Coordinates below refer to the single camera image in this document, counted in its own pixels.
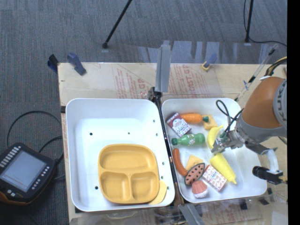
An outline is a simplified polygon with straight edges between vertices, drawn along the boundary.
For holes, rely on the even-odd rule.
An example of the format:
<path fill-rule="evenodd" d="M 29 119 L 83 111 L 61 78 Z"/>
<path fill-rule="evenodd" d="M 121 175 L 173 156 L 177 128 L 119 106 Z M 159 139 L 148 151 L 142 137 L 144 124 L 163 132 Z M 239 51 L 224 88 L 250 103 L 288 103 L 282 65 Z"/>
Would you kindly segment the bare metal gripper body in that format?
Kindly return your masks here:
<path fill-rule="evenodd" d="M 224 148 L 240 148 L 245 143 L 245 133 L 237 128 L 235 130 L 224 131 L 219 137 L 219 144 Z"/>

